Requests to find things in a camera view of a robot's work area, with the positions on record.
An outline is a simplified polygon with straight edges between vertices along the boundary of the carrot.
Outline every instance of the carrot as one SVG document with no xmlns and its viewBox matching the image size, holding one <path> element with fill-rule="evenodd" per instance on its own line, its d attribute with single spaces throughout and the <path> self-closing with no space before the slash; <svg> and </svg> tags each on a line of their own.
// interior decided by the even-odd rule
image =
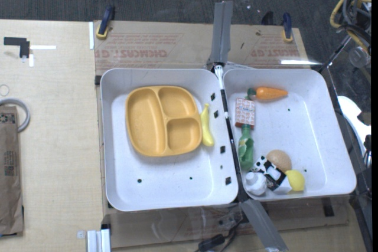
<svg viewBox="0 0 378 252">
<path fill-rule="evenodd" d="M 261 100 L 272 100 L 288 95 L 288 92 L 283 89 L 274 89 L 272 87 L 258 87 L 256 91 L 253 89 L 248 90 L 248 96 L 250 98 L 256 97 Z"/>
</svg>

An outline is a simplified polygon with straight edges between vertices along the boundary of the lemon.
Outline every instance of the lemon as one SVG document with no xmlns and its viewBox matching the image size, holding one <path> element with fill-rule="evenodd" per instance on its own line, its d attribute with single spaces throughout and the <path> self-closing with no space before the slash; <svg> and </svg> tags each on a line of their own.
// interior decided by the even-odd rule
<svg viewBox="0 0 378 252">
<path fill-rule="evenodd" d="M 298 170 L 287 170 L 286 176 L 289 179 L 293 191 L 303 191 L 305 188 L 305 178 Z"/>
</svg>

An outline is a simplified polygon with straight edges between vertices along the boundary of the white tray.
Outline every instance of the white tray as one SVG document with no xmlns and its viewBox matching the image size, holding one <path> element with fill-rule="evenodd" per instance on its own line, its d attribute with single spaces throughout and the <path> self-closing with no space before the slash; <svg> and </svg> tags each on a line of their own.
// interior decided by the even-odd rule
<svg viewBox="0 0 378 252">
<path fill-rule="evenodd" d="M 125 123 L 125 100 L 139 87 L 173 85 L 187 89 L 199 112 L 210 104 L 210 129 L 215 146 L 201 144 L 193 152 L 150 158 L 135 151 Z M 231 120 L 237 97 L 249 87 L 272 86 L 289 91 L 288 97 L 259 102 L 254 159 L 272 149 L 284 150 L 293 169 L 305 177 L 305 190 L 276 195 L 269 190 L 254 199 L 322 197 L 349 194 L 356 176 L 343 141 L 324 79 L 312 70 L 233 69 L 224 74 Z M 105 184 L 109 203 L 121 211 L 223 205 L 234 201 L 238 185 L 224 119 L 220 87 L 214 74 L 201 69 L 109 70 L 101 80 Z M 241 135 L 232 127 L 235 143 Z"/>
<path fill-rule="evenodd" d="M 220 205 L 238 192 L 219 84 L 207 70 L 113 69 L 101 79 L 105 184 L 109 203 L 121 211 Z M 132 147 L 125 123 L 125 100 L 139 87 L 173 85 L 187 89 L 199 112 L 210 104 L 215 145 L 201 144 L 178 156 L 146 157 Z"/>
<path fill-rule="evenodd" d="M 234 69 L 224 74 L 230 117 L 237 97 L 244 98 L 250 87 L 285 89 L 288 97 L 255 102 L 254 160 L 273 149 L 284 150 L 292 168 L 305 177 L 305 190 L 277 195 L 267 190 L 254 199 L 264 201 L 349 194 L 356 187 L 350 157 L 323 77 L 313 70 Z M 242 132 L 233 127 L 237 144 Z M 245 172 L 242 173 L 245 185 Z"/>
</svg>

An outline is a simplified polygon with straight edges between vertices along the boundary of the toy banana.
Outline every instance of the toy banana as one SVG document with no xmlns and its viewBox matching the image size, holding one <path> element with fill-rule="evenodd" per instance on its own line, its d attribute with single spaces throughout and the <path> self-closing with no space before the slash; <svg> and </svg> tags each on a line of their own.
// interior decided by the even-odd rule
<svg viewBox="0 0 378 252">
<path fill-rule="evenodd" d="M 214 146 L 214 139 L 209 129 L 210 117 L 208 115 L 208 103 L 205 104 L 205 108 L 201 112 L 200 117 L 202 124 L 202 143 L 206 146 Z"/>
</svg>

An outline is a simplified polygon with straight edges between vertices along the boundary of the yellow divided plate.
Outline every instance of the yellow divided plate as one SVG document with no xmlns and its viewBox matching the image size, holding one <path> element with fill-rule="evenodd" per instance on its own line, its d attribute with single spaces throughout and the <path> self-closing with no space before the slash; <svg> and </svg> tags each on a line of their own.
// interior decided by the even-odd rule
<svg viewBox="0 0 378 252">
<path fill-rule="evenodd" d="M 126 125 L 135 150 L 146 156 L 180 155 L 202 140 L 193 96 L 178 86 L 146 86 L 126 99 Z"/>
</svg>

